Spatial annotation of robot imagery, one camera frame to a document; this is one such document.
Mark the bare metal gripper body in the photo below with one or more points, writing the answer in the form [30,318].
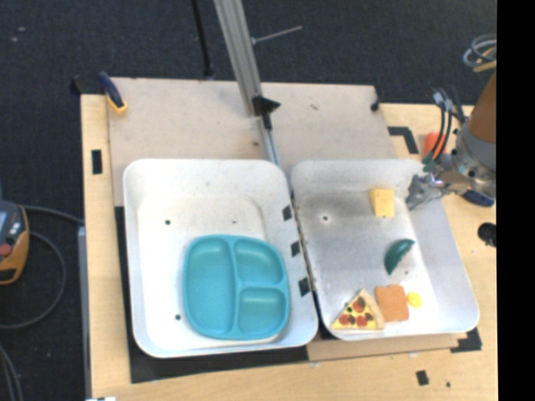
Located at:
[468,178]

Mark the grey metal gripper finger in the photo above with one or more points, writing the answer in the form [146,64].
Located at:
[414,201]
[422,181]

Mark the yellow cheese wedge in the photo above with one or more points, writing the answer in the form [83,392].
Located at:
[382,203]

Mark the orange carrot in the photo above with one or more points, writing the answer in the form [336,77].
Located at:
[429,142]

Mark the dark green bowl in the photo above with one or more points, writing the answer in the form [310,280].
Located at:
[395,255]

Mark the white plastic tray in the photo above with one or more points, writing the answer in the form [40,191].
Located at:
[351,240]
[159,207]

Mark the small yellow round piece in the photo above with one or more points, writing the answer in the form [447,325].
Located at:
[414,300]

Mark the orange bread slice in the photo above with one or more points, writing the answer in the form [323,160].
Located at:
[392,303]

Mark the toy pizza slice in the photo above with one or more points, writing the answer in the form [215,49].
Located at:
[359,313]

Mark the thin black and white rod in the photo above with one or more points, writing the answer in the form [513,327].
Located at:
[271,144]

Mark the blue divided plate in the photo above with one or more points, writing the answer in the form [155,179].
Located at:
[209,282]

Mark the brown flat board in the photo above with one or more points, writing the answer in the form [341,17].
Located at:
[188,119]

